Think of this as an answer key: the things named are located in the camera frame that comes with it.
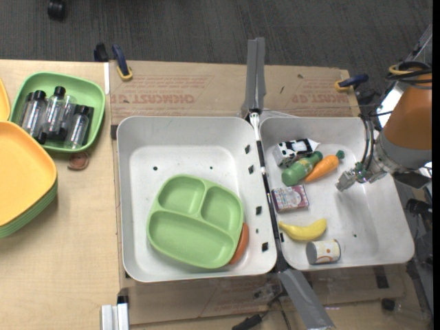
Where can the brown cardboard board red print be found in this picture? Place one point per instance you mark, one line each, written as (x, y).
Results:
(206, 88)

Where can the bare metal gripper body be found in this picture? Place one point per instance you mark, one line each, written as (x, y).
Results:
(375, 173)

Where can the orange sausage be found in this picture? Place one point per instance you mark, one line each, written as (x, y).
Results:
(242, 244)

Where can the green plate stack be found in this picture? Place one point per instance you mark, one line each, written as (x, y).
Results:
(41, 215)

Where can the black and white cow carton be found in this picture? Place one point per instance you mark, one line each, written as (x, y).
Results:
(292, 150)

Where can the yellow banana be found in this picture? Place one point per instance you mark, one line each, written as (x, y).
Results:
(304, 230)

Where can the green divided plate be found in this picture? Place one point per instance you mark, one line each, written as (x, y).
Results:
(196, 222)

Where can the green bottle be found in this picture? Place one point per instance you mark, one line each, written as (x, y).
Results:
(299, 169)

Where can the white can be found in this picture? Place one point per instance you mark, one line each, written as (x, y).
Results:
(324, 251)

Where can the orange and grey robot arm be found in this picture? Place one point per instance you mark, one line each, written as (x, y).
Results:
(409, 115)

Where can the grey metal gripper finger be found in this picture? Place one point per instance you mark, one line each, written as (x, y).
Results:
(341, 185)
(350, 176)

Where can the orange carrot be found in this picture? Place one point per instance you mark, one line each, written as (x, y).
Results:
(323, 167)

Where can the clear plastic bottle black cap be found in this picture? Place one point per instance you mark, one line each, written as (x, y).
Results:
(34, 113)
(55, 110)
(77, 131)

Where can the yellow plate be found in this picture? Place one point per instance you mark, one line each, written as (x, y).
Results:
(24, 170)
(3, 101)

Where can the green square plate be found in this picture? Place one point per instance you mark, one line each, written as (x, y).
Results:
(93, 95)

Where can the pink and purple carton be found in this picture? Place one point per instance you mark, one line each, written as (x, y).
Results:
(289, 198)

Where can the white plastic tray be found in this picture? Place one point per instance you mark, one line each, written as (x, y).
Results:
(371, 218)
(192, 150)

